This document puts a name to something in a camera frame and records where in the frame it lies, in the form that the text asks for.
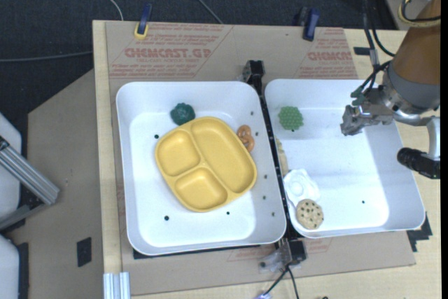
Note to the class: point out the brown pretzel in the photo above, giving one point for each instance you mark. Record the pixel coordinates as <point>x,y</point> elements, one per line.
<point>249,140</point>

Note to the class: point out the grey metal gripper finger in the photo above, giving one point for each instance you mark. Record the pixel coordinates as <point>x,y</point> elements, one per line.
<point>351,128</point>
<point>353,112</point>

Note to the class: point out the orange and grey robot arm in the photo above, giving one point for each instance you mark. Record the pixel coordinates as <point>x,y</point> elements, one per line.
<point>418,56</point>

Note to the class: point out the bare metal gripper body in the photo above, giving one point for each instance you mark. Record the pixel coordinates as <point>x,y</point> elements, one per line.
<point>379,112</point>

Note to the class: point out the light green grapes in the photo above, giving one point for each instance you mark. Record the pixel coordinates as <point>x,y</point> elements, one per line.
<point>290,118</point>

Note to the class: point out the yellow divided plate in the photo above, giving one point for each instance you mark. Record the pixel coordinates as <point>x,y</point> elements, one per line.
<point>210,150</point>

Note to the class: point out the white fried egg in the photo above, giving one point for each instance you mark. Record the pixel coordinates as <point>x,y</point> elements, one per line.
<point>297,185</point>

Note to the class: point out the dark green broccoli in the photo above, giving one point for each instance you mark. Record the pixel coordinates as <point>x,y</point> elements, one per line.
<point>182,112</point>

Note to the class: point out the white plastic tray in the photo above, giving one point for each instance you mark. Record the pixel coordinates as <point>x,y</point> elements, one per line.
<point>350,168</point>
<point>147,206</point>

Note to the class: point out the beige bread slice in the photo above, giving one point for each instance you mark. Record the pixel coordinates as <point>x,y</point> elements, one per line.
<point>282,155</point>

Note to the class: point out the black cylinder on white bracket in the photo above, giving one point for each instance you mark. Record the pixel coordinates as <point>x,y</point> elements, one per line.
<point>420,160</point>

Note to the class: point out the brown cardboard board red print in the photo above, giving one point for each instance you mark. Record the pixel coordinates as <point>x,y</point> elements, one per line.
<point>217,45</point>

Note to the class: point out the beige chocolate chip cookie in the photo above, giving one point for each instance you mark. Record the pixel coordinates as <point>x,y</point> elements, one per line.
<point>309,214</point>

